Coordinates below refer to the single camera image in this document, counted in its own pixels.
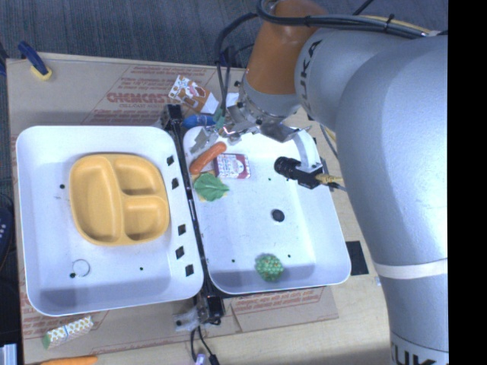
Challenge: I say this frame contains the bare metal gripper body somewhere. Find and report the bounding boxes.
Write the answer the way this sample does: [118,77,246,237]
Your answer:
[222,100,302,144]

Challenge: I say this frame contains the orange sausage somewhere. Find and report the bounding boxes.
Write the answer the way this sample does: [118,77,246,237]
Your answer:
[189,141,228,176]

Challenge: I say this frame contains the blue oblong toy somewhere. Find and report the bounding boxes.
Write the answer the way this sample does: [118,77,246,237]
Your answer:
[182,113,216,129]

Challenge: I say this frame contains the red and white carton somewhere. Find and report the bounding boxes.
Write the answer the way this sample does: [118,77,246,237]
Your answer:
[212,153,252,180]

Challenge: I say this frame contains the orange and white carton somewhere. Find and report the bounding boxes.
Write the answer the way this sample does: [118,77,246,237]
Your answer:
[167,75,220,116]

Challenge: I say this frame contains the green lettuce leaf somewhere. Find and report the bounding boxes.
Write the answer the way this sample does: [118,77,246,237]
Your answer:
[193,172,231,203]

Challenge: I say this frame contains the thin black rod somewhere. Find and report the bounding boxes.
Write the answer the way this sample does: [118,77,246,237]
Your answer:
[171,106,216,306]

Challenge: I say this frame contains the brown cardboard board red print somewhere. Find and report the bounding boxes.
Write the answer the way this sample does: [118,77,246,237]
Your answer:
[5,51,340,365]

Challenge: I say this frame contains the white plastic tray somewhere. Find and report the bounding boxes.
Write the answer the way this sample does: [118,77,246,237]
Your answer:
[14,125,205,318]
[182,125,352,296]

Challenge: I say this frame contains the yellow divided plate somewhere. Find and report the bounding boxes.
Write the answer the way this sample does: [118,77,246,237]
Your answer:
[68,152,171,247]

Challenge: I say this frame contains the green grapes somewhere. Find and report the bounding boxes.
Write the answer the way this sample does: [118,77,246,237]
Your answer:
[254,253,285,283]

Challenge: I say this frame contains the orange carrot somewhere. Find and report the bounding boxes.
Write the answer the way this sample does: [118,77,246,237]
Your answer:
[39,354,99,365]

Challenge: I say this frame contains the black block with thin wires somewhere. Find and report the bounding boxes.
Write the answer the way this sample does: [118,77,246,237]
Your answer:
[194,294,226,325]
[161,103,184,129]

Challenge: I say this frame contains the black cylinder on white bracket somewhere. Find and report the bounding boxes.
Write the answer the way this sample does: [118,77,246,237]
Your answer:
[273,128,325,190]

